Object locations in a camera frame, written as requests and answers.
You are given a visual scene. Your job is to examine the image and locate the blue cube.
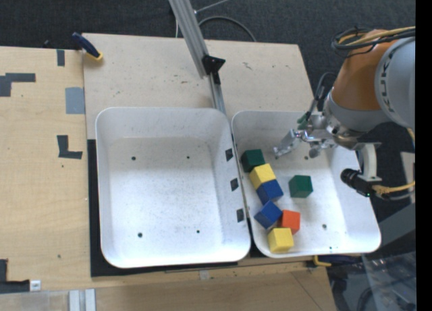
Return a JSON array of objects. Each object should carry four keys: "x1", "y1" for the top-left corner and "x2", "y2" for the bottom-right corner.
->
[
  {"x1": 255, "y1": 179, "x2": 285, "y2": 206},
  {"x1": 253, "y1": 200, "x2": 284, "y2": 231}
]

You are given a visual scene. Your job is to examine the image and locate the orange cube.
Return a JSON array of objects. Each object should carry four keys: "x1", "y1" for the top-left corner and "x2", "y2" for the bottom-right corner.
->
[{"x1": 277, "y1": 209, "x2": 302, "y2": 235}]

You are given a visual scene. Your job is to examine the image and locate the white plastic tray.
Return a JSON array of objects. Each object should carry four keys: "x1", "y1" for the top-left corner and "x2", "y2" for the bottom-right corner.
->
[
  {"x1": 231, "y1": 109, "x2": 383, "y2": 259},
  {"x1": 94, "y1": 106, "x2": 252, "y2": 269}
]

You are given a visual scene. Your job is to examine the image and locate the green cube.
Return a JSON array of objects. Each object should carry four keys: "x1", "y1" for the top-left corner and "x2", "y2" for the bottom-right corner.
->
[
  {"x1": 240, "y1": 148, "x2": 267, "y2": 173},
  {"x1": 288, "y1": 175, "x2": 314, "y2": 199}
]

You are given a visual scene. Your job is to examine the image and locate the black cylinder on white bracket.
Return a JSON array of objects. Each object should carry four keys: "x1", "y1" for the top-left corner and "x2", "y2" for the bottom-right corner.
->
[{"x1": 340, "y1": 142, "x2": 384, "y2": 199}]

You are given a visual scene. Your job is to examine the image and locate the pale wood board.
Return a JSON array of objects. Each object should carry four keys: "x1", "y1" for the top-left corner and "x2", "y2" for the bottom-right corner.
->
[{"x1": 82, "y1": 32, "x2": 331, "y2": 289}]

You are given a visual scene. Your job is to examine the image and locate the yellow cube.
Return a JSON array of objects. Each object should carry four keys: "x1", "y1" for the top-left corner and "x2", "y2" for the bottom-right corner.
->
[
  {"x1": 248, "y1": 163, "x2": 277, "y2": 190},
  {"x1": 267, "y1": 227, "x2": 295, "y2": 254}
]

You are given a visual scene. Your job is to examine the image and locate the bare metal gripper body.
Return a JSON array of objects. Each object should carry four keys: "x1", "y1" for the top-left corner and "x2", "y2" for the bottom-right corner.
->
[{"x1": 294, "y1": 113, "x2": 360, "y2": 151}]

